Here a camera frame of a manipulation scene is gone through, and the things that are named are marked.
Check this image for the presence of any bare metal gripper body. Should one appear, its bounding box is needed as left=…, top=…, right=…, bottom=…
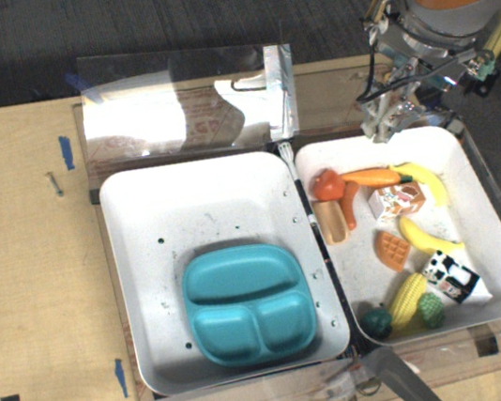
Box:
left=363, top=0, right=485, bottom=104

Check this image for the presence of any orange toy carrot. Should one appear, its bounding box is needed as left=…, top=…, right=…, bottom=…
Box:
left=339, top=161, right=415, bottom=195

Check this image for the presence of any yellow banana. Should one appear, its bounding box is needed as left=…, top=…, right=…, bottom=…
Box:
left=396, top=206, right=467, bottom=261
left=388, top=155, right=451, bottom=216

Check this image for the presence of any red toy tomato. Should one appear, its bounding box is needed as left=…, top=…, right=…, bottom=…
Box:
left=308, top=166, right=349, bottom=205

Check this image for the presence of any brown and white carton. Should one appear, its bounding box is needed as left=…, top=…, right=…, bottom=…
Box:
left=365, top=179, right=430, bottom=224

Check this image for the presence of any orange toy sausage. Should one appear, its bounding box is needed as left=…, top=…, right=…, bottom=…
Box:
left=334, top=178, right=368, bottom=234

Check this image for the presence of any tan toy bread bun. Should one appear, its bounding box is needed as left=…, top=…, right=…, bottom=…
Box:
left=311, top=196, right=354, bottom=248

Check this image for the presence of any white plastic tray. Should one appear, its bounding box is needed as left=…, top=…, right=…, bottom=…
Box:
left=291, top=111, right=501, bottom=357
left=94, top=138, right=357, bottom=401

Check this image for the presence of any orange toy waffle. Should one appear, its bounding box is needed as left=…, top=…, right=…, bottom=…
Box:
left=371, top=224, right=416, bottom=276

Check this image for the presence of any black and white milk carton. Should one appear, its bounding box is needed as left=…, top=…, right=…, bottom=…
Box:
left=417, top=241, right=494, bottom=312

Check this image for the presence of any yellow toy corn cob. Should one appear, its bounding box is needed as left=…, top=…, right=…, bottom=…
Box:
left=382, top=270, right=437, bottom=334

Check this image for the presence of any dark green toy broccoli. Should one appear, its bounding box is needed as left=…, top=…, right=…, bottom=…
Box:
left=357, top=305, right=396, bottom=345

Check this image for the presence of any teal divided plate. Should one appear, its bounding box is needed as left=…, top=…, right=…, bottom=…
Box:
left=175, top=234, right=326, bottom=377

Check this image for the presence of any small metal screw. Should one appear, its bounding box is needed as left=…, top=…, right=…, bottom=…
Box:
left=44, top=170, right=65, bottom=200

